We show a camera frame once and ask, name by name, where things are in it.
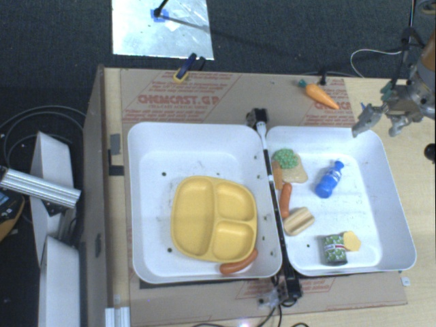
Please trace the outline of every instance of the green can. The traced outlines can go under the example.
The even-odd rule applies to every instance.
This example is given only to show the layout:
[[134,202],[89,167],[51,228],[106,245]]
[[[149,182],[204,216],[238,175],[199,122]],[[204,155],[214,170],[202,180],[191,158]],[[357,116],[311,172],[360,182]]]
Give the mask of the green can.
[[347,264],[342,235],[329,235],[324,238],[324,258],[328,265]]

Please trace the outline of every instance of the yellow plate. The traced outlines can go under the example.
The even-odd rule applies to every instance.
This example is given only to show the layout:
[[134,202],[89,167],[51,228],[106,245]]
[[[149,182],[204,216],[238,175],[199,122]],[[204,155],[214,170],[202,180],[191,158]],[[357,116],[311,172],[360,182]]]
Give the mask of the yellow plate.
[[192,176],[178,185],[171,237],[185,255],[239,262],[253,251],[257,229],[255,200],[243,185],[207,176]]

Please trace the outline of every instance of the white tray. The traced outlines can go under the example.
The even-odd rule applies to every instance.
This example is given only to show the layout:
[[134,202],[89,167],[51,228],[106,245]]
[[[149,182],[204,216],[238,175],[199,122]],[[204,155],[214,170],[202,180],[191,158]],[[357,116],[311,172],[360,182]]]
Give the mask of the white tray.
[[[127,137],[131,189],[133,264],[149,283],[271,277],[282,256],[262,143],[242,125],[139,123]],[[258,208],[259,255],[242,272],[223,276],[219,263],[177,251],[170,233],[172,200],[188,176],[228,179],[246,186]]]
[[[366,131],[357,138],[350,129],[274,127],[267,135],[270,156],[294,149],[309,180],[294,183],[290,209],[306,206],[315,223],[297,236],[285,236],[291,265],[307,276],[405,270],[416,261],[416,250],[404,216],[388,160],[379,137]],[[328,199],[314,189],[325,171],[340,159],[342,179]],[[324,263],[322,238],[352,230],[362,241],[347,252],[348,263]]]

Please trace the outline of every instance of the blue bottle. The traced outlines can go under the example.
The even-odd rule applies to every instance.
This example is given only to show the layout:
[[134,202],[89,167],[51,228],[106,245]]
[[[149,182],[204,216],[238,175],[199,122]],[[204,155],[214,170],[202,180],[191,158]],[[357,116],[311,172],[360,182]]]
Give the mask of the blue bottle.
[[329,169],[325,175],[323,175],[321,181],[315,188],[315,193],[323,199],[329,198],[332,195],[333,189],[337,186],[341,180],[341,168],[343,163],[336,161],[334,166]]

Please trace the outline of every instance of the black knob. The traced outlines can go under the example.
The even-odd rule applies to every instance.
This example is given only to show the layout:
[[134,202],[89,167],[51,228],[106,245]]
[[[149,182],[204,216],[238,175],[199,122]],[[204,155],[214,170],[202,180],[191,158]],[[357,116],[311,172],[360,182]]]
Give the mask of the black knob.
[[435,144],[429,144],[424,149],[424,155],[427,159],[435,163]]

